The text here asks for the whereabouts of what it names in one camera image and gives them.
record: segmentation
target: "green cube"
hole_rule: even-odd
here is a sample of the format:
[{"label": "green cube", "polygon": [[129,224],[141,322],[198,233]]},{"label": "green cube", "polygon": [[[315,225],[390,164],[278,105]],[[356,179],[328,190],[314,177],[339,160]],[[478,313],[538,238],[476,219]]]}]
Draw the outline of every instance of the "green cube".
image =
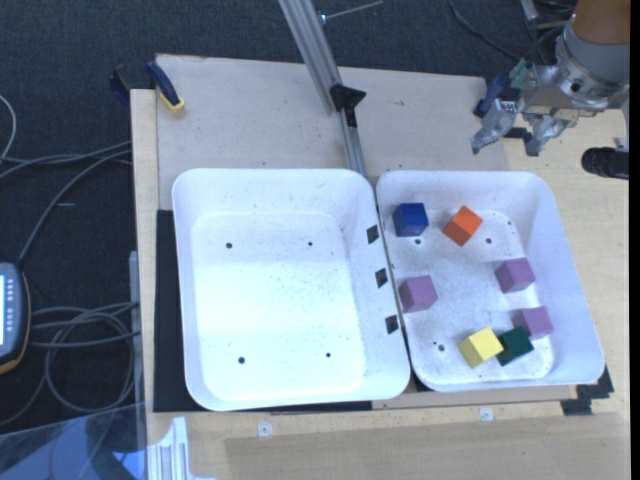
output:
[{"label": "green cube", "polygon": [[510,331],[505,332],[498,336],[498,340],[504,347],[504,350],[500,352],[496,359],[501,366],[504,366],[514,359],[528,354],[533,350],[533,345],[529,341],[527,332],[522,327],[515,327]]}]

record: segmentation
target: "purple cube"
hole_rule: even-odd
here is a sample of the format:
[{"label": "purple cube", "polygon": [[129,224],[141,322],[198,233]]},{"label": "purple cube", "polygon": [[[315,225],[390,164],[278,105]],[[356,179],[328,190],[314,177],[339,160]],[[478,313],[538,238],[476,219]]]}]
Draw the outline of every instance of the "purple cube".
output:
[{"label": "purple cube", "polygon": [[519,292],[536,280],[527,258],[506,260],[495,274],[503,293]]},{"label": "purple cube", "polygon": [[438,300],[433,281],[428,275],[406,279],[400,285],[398,292],[405,313],[429,309]]},{"label": "purple cube", "polygon": [[553,325],[547,313],[547,308],[540,306],[537,308],[523,309],[512,319],[513,325],[522,327],[529,339],[537,340],[553,332]]}]

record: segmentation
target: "cube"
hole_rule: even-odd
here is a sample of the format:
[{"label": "cube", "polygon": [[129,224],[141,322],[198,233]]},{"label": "cube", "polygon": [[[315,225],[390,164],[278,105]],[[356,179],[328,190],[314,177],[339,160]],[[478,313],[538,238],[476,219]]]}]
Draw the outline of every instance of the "cube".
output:
[{"label": "cube", "polygon": [[511,322],[514,326],[522,327],[531,340],[543,338],[553,332],[549,313],[544,306],[520,310]]},{"label": "cube", "polygon": [[529,336],[527,336],[522,327],[515,327],[501,334],[498,336],[498,340],[504,347],[504,350],[496,356],[501,366],[509,364],[514,359],[522,357],[533,350]]},{"label": "cube", "polygon": [[442,232],[462,247],[478,230],[480,224],[482,224],[482,218],[463,205]]},{"label": "cube", "polygon": [[433,281],[428,275],[406,279],[398,292],[405,313],[429,309],[438,300]]},{"label": "cube", "polygon": [[519,292],[536,280],[527,258],[506,260],[495,274],[503,293]]},{"label": "cube", "polygon": [[393,226],[397,236],[419,236],[429,226],[422,203],[403,203],[393,212]]},{"label": "cube", "polygon": [[504,346],[489,327],[466,338],[458,344],[458,348],[471,368],[475,368],[504,350]]}]

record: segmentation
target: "black mat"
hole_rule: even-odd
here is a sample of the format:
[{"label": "black mat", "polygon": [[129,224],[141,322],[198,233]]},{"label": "black mat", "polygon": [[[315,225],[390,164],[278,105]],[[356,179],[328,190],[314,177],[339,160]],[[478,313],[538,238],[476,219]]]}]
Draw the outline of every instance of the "black mat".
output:
[{"label": "black mat", "polygon": [[[173,212],[160,210],[156,236],[156,307],[153,410],[205,411],[187,389],[184,378],[182,319]],[[371,410],[370,401],[263,408],[264,412],[342,412]]]}]

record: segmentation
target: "black carpet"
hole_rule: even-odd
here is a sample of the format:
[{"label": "black carpet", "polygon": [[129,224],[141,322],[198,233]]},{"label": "black carpet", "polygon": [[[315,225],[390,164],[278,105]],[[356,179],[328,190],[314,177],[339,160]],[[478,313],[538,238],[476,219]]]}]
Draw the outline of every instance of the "black carpet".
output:
[{"label": "black carpet", "polygon": [[[332,14],[378,0],[314,1]],[[515,64],[462,27],[447,0],[382,1],[327,23],[339,65],[490,80]],[[499,38],[515,58],[530,49],[518,0],[455,1],[471,24]],[[301,61],[277,0],[0,0],[0,6],[0,94],[18,116],[12,157],[84,153],[130,140],[128,109],[111,93],[109,76],[119,66],[130,87],[148,87],[144,67],[155,53]],[[0,153],[10,131],[10,115],[0,105]],[[17,260],[51,200],[89,165],[33,166],[0,177],[0,261]],[[0,165],[0,176],[10,167]],[[128,257],[136,248],[130,166],[96,169],[59,202],[22,264],[34,310],[128,300]],[[51,339],[51,332],[37,332],[33,339]],[[70,339],[112,334],[86,326]],[[64,352],[52,376],[67,398],[99,407],[117,399],[127,354],[124,343]],[[0,377],[0,421],[29,400],[43,360],[43,349],[28,347],[21,365]],[[77,415],[45,386],[0,433]]]}]

